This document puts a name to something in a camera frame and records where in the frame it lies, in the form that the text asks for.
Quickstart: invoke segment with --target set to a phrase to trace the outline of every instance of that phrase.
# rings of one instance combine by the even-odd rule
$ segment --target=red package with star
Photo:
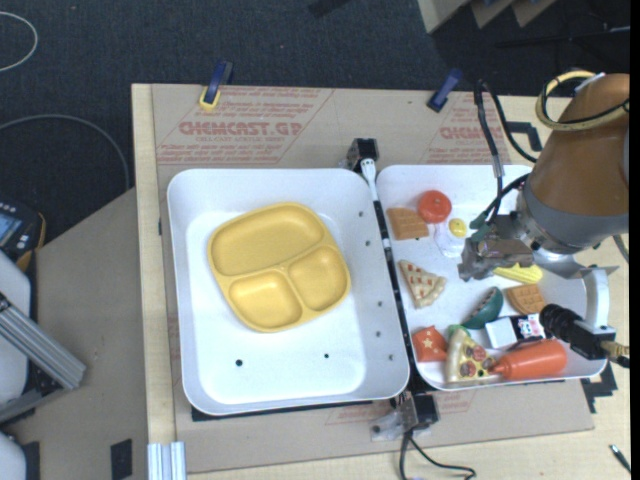
[[[411,341],[419,363],[447,359],[447,341],[436,331],[435,326],[432,325],[414,333]]]

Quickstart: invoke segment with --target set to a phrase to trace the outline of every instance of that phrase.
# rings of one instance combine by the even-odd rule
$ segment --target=yellow plate
[[[351,278],[331,233],[298,203],[232,219],[209,239],[209,264],[231,309],[262,332],[282,331],[335,308]]]

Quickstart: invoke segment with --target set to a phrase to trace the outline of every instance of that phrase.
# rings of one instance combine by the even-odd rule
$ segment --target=black floor
[[[237,85],[436,89],[484,78],[498,94],[537,95],[572,67],[629,71],[629,34],[572,39],[629,25],[630,0],[560,0],[520,28],[510,9],[478,29],[468,7],[433,34],[416,0],[0,0],[39,35],[31,58],[0,71],[0,194],[42,212],[51,240],[123,192],[134,177],[130,85],[208,82],[218,58]],[[560,36],[499,48],[504,41]],[[33,35],[0,15],[0,70]]]

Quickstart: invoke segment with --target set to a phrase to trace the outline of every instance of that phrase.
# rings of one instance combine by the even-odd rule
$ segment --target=table
[[[388,110],[387,120],[393,121],[394,101],[403,109],[408,105],[421,105],[430,93],[420,91],[356,91],[334,90],[337,97],[344,97],[351,105],[354,122],[366,121],[366,116],[376,113],[376,102],[384,100]],[[537,123],[533,109],[534,98],[503,98],[507,117],[512,121],[532,122],[541,135],[546,132]],[[555,103],[562,108],[566,101]],[[166,292],[162,240],[158,234],[160,204],[158,200],[158,170],[156,163],[153,86],[136,84],[132,87],[132,109],[136,162],[136,193],[138,205],[138,230],[140,246],[141,298],[144,332],[144,357],[147,392],[148,438],[152,443],[170,443],[176,440],[177,430],[170,367],[168,324],[166,317]],[[407,116],[398,116],[406,120]],[[347,135],[350,123],[339,123],[338,129]],[[618,340],[628,343],[628,268],[613,244],[606,241],[597,251],[582,253],[584,264],[599,263],[621,265],[610,277],[612,310],[610,325],[618,329]],[[610,478],[626,478],[627,473],[615,460],[608,446],[616,444],[630,454],[630,397],[629,371],[614,367],[618,391],[613,397],[596,401],[597,413],[593,415],[592,431],[515,440],[483,442],[439,447],[430,451],[432,456],[449,464],[465,464],[473,467],[480,478],[589,478],[597,469],[598,475]],[[522,418],[536,418],[526,407]],[[398,478],[398,453],[377,453],[347,458],[314,460],[293,464],[235,469],[210,473],[191,474],[189,478],[243,479],[243,478],[335,478],[351,479],[363,476],[374,478]],[[416,476],[445,478],[446,472],[425,465],[414,452],[408,457],[407,470]]]

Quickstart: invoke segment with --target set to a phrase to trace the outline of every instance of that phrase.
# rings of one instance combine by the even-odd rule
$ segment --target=blue clamp
[[[224,60],[218,61],[209,86],[205,87],[200,95],[200,107],[206,111],[213,110],[220,100],[220,86],[225,85],[231,79],[233,72],[233,63]]]
[[[447,79],[442,84],[442,87],[431,96],[427,101],[427,107],[436,112],[440,112],[447,102],[447,95],[453,91],[454,87],[458,85],[458,82],[462,78],[462,71],[457,68],[453,68],[449,71]]]

